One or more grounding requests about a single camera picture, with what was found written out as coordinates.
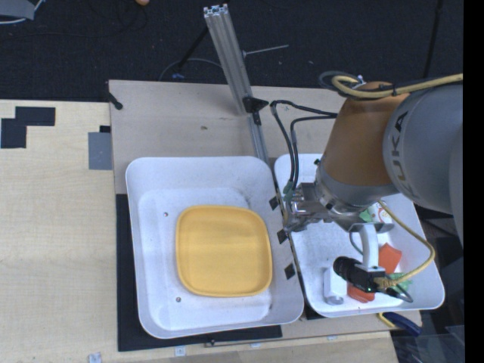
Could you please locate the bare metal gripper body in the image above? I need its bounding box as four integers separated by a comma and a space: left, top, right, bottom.
282, 181, 363, 234

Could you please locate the white plastic tray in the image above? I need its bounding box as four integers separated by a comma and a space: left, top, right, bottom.
125, 155, 306, 340
273, 153, 446, 319

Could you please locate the white printed carton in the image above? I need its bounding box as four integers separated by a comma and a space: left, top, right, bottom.
358, 201, 395, 234

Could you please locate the white plastic bottle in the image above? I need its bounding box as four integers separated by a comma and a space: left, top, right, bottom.
322, 266, 345, 306

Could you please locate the yellow divided plate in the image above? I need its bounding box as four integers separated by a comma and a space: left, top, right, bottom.
175, 204, 274, 299

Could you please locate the orange toy carrot piece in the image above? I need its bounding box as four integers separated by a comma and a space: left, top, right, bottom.
377, 241, 403, 275

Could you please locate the red-orange toy cylinder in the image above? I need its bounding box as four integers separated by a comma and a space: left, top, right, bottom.
346, 282, 376, 304

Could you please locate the green leafy toy vegetable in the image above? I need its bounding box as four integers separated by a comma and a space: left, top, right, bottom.
388, 271, 412, 291

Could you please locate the pale wood board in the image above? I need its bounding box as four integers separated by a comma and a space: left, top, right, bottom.
108, 79, 423, 356

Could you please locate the black cylinder on white bracket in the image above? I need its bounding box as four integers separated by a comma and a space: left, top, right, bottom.
332, 222, 387, 293

